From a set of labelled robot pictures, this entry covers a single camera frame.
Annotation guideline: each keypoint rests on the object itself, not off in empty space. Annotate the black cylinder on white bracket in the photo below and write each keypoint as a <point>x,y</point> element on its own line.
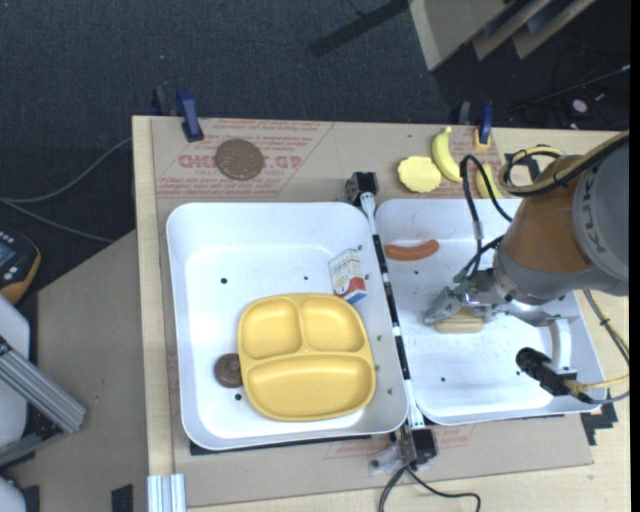
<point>542,367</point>

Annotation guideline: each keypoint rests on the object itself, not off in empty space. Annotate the white plastic tray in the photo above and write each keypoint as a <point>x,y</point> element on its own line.
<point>475,375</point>
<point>210,320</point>

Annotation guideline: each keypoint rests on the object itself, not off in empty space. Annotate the beige bread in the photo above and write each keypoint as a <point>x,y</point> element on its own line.
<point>457,326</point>

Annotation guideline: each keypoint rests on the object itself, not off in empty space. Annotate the yellow divided plate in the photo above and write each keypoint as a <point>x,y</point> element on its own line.
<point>305,360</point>

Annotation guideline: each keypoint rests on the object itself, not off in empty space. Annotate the yellow round biscuit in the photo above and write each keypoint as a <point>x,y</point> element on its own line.
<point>419,174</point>

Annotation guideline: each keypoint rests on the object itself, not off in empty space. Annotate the thin black and white rod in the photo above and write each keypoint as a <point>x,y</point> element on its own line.
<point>385,280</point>

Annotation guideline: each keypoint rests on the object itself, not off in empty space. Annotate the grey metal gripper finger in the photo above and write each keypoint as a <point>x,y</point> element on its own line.
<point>442,306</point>
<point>481,312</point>

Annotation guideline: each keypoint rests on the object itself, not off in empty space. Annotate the yellow banana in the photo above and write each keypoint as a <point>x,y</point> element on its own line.
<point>444,155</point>
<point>486,185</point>

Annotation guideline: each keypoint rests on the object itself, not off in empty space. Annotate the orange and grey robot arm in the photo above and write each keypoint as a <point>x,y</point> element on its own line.
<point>550,235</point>

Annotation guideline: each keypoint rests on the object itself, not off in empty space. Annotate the white red blue carton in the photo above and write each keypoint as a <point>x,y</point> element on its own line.
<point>347,272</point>

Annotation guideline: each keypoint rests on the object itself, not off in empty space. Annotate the orange sausage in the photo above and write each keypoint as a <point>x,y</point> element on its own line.
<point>411,250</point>

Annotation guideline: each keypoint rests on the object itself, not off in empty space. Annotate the large brown biscuit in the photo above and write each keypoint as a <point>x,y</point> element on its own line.
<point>239,159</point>

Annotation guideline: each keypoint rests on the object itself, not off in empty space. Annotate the brown cardboard board red print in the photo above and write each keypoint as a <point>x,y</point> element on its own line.
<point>300,145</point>

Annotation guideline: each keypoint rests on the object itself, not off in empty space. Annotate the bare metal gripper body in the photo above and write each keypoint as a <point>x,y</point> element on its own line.
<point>487,290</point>

